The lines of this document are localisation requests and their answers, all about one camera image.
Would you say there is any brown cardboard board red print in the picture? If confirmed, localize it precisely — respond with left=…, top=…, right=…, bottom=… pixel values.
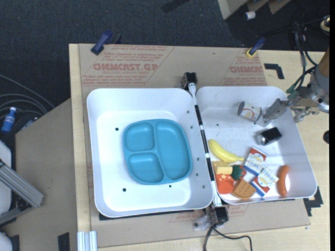
left=78, top=43, right=311, bottom=248

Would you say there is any orange sausage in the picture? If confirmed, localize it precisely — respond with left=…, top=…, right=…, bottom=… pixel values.
left=276, top=165, right=291, bottom=197

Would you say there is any yellow banana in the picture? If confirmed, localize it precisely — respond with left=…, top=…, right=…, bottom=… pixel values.
left=208, top=139, right=245, bottom=164

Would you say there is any brown waffle biscuit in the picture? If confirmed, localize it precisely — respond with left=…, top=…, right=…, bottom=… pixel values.
left=231, top=179, right=257, bottom=200

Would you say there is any white plastic tray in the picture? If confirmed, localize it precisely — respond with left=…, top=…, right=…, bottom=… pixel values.
left=86, top=87, right=214, bottom=219
left=195, top=86, right=318, bottom=206

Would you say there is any thin black and white rod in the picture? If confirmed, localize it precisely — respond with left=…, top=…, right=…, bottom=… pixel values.
left=188, top=83, right=222, bottom=207

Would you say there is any black block with thin wires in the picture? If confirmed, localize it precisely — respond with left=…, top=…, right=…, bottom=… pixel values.
left=206, top=206, right=230, bottom=229
left=179, top=72, right=198, bottom=90

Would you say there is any black can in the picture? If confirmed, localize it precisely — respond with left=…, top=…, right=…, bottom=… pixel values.
left=256, top=126, right=283, bottom=146

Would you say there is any white red blue carton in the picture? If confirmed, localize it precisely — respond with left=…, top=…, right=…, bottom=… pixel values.
left=243, top=146, right=268, bottom=177
left=250, top=167, right=280, bottom=198

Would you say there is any orange carton with yellow stars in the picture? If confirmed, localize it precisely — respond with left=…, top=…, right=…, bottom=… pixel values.
left=215, top=174, right=235, bottom=195

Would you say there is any blue divided plate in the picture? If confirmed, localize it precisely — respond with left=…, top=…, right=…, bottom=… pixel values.
left=121, top=118, right=194, bottom=186

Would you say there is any red strawberry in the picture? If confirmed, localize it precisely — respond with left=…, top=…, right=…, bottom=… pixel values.
left=230, top=164, right=248, bottom=181

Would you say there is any yellow cheese block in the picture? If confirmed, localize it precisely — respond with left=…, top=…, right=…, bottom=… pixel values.
left=212, top=161, right=233, bottom=177

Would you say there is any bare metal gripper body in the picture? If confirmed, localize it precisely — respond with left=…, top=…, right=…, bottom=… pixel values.
left=287, top=84, right=330, bottom=115

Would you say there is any white printed can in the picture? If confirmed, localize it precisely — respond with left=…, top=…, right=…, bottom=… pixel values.
left=237, top=101, right=263, bottom=122

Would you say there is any blue plastic bottle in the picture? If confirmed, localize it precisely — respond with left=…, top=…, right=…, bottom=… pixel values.
left=1, top=106, right=17, bottom=134

